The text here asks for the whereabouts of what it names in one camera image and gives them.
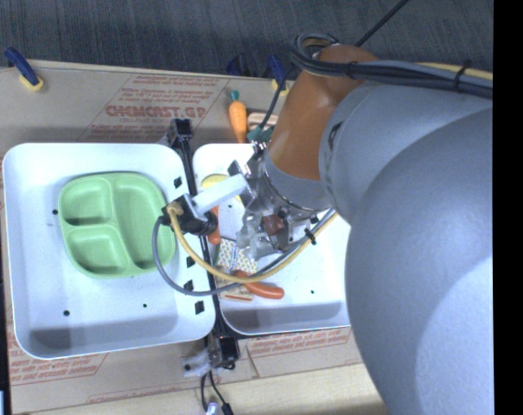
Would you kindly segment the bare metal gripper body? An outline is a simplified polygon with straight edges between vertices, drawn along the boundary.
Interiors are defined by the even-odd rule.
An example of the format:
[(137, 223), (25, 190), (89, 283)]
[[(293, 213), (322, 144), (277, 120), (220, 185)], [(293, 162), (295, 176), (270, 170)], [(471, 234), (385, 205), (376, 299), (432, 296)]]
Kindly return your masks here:
[(283, 172), (265, 146), (252, 147), (245, 164), (234, 161), (228, 168), (231, 176), (242, 175), (247, 182), (239, 195), (245, 209), (242, 223), (254, 221), (262, 233), (277, 236), (285, 252), (312, 229), (320, 214), (331, 209), (330, 200), (321, 182)]

